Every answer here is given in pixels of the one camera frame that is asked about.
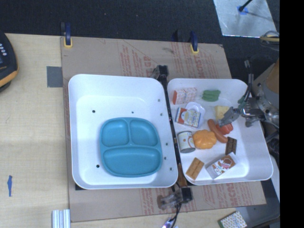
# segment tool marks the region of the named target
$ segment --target toy food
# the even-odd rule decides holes
[[[211,164],[206,168],[207,172],[210,174],[212,179],[217,178],[218,176],[224,174],[237,163],[236,156],[233,152],[224,157],[220,158],[218,161]]]
[[[228,138],[228,142],[226,144],[225,154],[229,154],[233,152],[234,154],[237,154],[237,140],[234,138]]]
[[[177,134],[177,142],[181,153],[190,153],[195,151],[195,145],[191,131],[183,131]]]
[[[194,109],[179,107],[176,113],[175,122],[189,127],[197,128],[199,126],[200,113]]]
[[[217,138],[212,131],[198,130],[192,135],[194,145],[198,149],[211,149],[216,144]]]
[[[193,180],[195,180],[198,177],[199,172],[203,168],[204,164],[205,164],[204,162],[202,162],[198,158],[194,157],[191,165],[189,166],[188,170],[186,171],[186,174],[188,176],[190,176]]]
[[[208,127],[210,128],[210,130],[212,132],[214,132],[218,141],[220,141],[221,143],[227,143],[228,142],[228,138],[225,137],[219,129],[217,129],[213,119],[209,119],[207,121],[207,124],[208,124]]]
[[[219,98],[219,90],[204,90],[202,99],[205,101],[217,101]]]
[[[232,130],[233,130],[233,126],[232,126],[232,123],[228,123],[224,126],[219,126],[219,124],[217,123],[216,124],[216,127],[217,129],[223,134],[223,135],[226,135],[228,133],[230,133]]]
[[[173,92],[173,104],[184,104],[193,101],[196,97],[197,89],[194,87],[178,89]]]
[[[224,117],[224,113],[226,113],[229,110],[229,106],[216,105],[214,109],[215,109],[216,120],[218,120]]]

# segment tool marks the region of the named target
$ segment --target blue clamp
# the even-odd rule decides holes
[[[194,54],[197,54],[199,52],[199,49],[198,49],[198,38],[197,38],[196,34],[194,33],[194,31],[190,32],[190,39],[189,40],[191,42],[191,51]]]
[[[73,41],[71,38],[71,23],[69,22],[61,22],[61,35],[63,37],[64,46],[71,48],[73,46]]]
[[[176,30],[172,34],[171,41],[173,41],[173,42],[185,42],[182,38],[182,34],[181,34],[181,31],[179,29]],[[197,38],[196,34],[194,33],[194,31],[190,32],[190,38],[189,38],[188,42],[191,42],[190,47],[191,47],[192,53],[197,54],[199,52],[198,38]]]

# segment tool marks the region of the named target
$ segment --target electronic device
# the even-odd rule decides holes
[[[17,58],[7,36],[0,30],[0,92],[6,89],[19,71]]]

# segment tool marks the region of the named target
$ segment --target brown toy food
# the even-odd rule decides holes
[[[193,135],[194,146],[198,149],[211,149],[216,144],[217,138],[212,131],[198,130]]]
[[[231,152],[233,152],[234,154],[237,154],[237,140],[234,138],[228,138],[228,142],[226,144],[226,150],[225,150],[225,154],[230,154]]]
[[[215,134],[215,136],[216,136],[216,139],[217,139],[218,141],[220,141],[221,143],[227,143],[227,142],[228,142],[228,138],[225,137],[225,136],[221,133],[221,131],[220,131],[219,129],[217,129],[217,127],[216,127],[215,122],[214,122],[213,119],[209,119],[209,120],[207,121],[207,123],[208,123],[208,127],[210,128],[210,130],[211,130],[212,132],[214,132],[214,134]]]
[[[196,180],[204,164],[204,162],[200,161],[198,158],[195,157],[191,165],[189,166],[186,174],[190,176],[193,180]]]

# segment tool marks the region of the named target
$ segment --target food package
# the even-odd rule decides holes
[[[196,97],[197,89],[194,87],[174,90],[172,102],[175,105],[188,103]]]
[[[198,128],[200,113],[193,109],[179,107],[177,110],[175,122],[189,127]]]
[[[207,172],[210,174],[212,179],[224,174],[231,168],[233,168],[237,163],[237,158],[233,152],[224,157],[220,158],[218,161],[211,164],[206,168]]]

